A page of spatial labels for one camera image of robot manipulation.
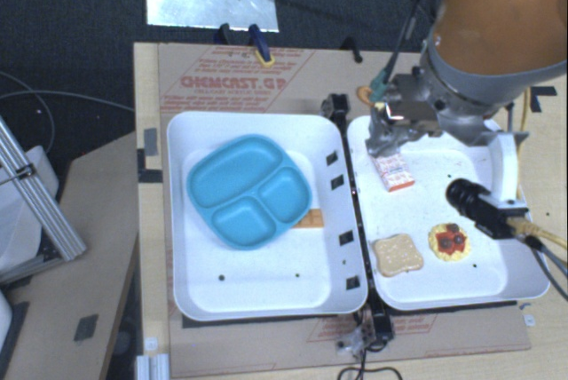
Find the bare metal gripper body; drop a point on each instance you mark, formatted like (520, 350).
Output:
(410, 100)

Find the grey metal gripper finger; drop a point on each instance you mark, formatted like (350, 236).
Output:
(378, 134)
(401, 138)

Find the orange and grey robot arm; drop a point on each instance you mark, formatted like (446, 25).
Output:
(497, 5)

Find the red and white packet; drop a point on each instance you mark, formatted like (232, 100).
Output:
(395, 171)

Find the thin black rod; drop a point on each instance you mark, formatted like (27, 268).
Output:
(357, 209)

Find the orange biscuit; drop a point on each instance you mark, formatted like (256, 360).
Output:
(312, 219)

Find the yellow and red toy pasta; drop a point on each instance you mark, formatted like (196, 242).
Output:
(449, 243)

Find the beige toast slice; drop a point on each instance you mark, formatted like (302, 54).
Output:
(396, 255)

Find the brown cardboard board, red print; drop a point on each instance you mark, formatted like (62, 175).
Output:
(248, 76)

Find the blue divided plate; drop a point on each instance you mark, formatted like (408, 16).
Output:
(239, 183)

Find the white plastic tray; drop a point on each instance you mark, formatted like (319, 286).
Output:
(444, 285)
(266, 276)

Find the black cylinder on white bracket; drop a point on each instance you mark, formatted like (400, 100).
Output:
(475, 200)

